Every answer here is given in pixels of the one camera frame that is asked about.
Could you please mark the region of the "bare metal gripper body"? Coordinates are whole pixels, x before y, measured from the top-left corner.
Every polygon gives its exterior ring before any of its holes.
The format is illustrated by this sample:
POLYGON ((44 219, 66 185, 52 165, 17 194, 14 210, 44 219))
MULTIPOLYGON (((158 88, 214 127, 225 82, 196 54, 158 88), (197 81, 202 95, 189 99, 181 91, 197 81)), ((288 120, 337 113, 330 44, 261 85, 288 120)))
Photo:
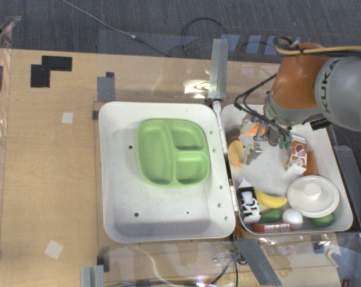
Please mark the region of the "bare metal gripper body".
POLYGON ((290 133, 271 120, 269 123, 252 115, 243 118, 243 133, 257 136, 261 141, 267 141, 271 146, 285 146, 290 142, 290 133))

